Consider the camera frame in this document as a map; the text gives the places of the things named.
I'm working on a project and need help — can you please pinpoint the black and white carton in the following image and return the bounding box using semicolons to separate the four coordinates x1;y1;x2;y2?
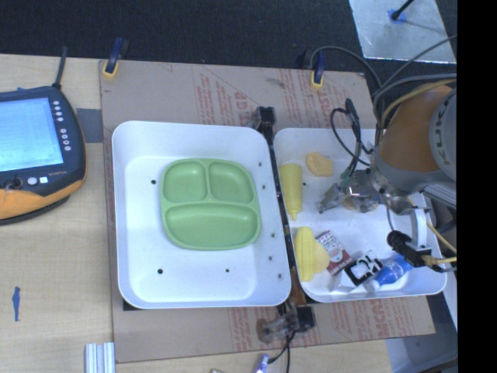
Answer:
343;249;384;287

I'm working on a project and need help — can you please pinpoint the red and white carton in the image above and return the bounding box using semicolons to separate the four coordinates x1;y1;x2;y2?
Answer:
315;229;353;277

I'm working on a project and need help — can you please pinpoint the thin black and white rod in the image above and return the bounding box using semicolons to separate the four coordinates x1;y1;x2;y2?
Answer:
265;128;299;307

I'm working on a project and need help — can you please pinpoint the tan biscuit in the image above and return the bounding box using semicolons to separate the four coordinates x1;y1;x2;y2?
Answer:
342;194;381;214

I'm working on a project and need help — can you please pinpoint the black block with thin wires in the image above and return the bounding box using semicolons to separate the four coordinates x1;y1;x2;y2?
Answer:
251;106;277;132
294;305;317;333

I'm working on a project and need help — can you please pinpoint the yellow ridged crisp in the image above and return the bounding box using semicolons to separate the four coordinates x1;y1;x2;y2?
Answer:
304;152;335;178

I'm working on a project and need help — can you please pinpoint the white plastic tray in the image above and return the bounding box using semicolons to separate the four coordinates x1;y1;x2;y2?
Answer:
273;127;448;304
111;120;293;310

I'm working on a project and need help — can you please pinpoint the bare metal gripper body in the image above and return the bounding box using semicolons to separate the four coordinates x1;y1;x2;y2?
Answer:
340;167;390;203

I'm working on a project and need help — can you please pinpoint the yellow banana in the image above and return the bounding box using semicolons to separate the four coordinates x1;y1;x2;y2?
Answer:
313;239;332;275

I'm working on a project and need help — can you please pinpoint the brown cardboard board, red print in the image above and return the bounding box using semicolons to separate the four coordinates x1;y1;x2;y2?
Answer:
98;60;436;364

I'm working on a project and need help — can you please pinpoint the black cylinder on white bracket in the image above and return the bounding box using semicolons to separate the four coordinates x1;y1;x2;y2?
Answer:
386;197;434;269

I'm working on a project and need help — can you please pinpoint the yellow corn cob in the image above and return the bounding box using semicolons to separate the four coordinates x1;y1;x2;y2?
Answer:
293;226;317;283

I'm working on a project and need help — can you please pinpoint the blue bottle with white cap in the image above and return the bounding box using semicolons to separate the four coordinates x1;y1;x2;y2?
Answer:
364;253;415;293

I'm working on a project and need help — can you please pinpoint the green divided plate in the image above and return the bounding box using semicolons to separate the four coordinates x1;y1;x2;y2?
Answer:
159;158;262;252

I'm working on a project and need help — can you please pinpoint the yellow squeeze bottle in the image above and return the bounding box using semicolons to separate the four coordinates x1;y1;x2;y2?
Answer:
278;162;304;221

